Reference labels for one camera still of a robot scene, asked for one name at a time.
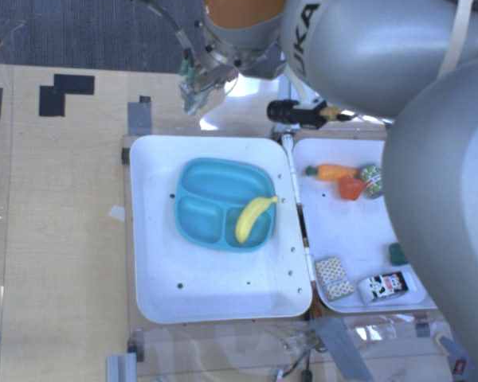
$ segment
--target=white sticker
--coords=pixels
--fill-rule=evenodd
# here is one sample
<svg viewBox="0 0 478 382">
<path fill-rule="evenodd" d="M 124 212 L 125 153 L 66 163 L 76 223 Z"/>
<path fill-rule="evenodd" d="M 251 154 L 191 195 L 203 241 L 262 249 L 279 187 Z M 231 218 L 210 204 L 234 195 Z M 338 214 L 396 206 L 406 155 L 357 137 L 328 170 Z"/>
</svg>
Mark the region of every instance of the white sticker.
<svg viewBox="0 0 478 382">
<path fill-rule="evenodd" d="M 108 216 L 124 222 L 126 220 L 126 209 L 119 205 L 113 205 L 112 209 L 110 209 L 110 212 L 108 213 Z"/>
</svg>

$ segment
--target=gray carpet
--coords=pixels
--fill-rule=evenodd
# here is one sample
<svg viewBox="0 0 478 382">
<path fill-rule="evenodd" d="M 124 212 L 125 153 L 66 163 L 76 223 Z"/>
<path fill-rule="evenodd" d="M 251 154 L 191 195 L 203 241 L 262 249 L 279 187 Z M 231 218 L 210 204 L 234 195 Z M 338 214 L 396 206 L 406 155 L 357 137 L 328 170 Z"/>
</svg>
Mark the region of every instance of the gray carpet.
<svg viewBox="0 0 478 382">
<path fill-rule="evenodd" d="M 163 1 L 196 49 L 202 0 Z M 128 0 L 0 0 L 0 18 L 22 20 L 0 62 L 40 66 L 177 72 L 181 51 L 164 19 Z"/>
</svg>

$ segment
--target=yellow banana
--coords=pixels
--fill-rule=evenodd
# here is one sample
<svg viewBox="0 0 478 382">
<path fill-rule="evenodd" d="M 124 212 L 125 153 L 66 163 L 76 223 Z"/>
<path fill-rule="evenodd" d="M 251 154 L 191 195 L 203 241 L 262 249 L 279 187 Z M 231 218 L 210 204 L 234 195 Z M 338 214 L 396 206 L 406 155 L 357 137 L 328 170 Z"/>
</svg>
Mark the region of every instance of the yellow banana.
<svg viewBox="0 0 478 382">
<path fill-rule="evenodd" d="M 273 202 L 277 202 L 278 197 L 264 198 L 257 197 L 253 198 L 246 208 L 243 209 L 239 219 L 236 224 L 236 238 L 237 242 L 243 244 L 249 236 L 249 233 L 252 231 L 253 224 L 257 218 L 265 211 Z"/>
</svg>

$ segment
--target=wooden surface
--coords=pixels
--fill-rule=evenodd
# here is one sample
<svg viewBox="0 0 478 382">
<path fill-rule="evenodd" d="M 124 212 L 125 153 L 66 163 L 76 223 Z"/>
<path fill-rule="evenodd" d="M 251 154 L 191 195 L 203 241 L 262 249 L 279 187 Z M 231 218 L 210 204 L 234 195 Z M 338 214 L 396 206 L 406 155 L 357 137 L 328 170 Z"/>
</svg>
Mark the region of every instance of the wooden surface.
<svg viewBox="0 0 478 382">
<path fill-rule="evenodd" d="M 55 73 L 94 76 L 95 94 L 67 95 L 64 118 L 39 117 L 39 86 L 53 85 Z M 202 124 L 181 110 L 174 75 L 2 66 L 0 75 L 0 158 L 10 160 L 0 162 L 1 175 L 10 169 L 10 187 L 0 183 L 0 286 L 6 285 L 0 382 L 105 380 L 106 356 L 124 354 L 129 335 L 125 225 L 108 215 L 114 205 L 124 206 L 120 152 L 127 103 L 150 96 L 158 134 L 197 134 L 204 126 L 268 135 L 264 110 L 277 84 L 246 80 L 226 99 L 214 95 Z M 443 357 L 427 357 L 433 361 L 425 370 L 444 375 Z M 397 367 L 408 366 L 398 361 Z M 326 373 L 326 380 L 341 380 L 335 370 L 325 372 L 335 375 Z M 264 371 L 256 373 L 248 380 L 266 380 Z M 168 380 L 245 375 L 223 371 Z"/>
</svg>

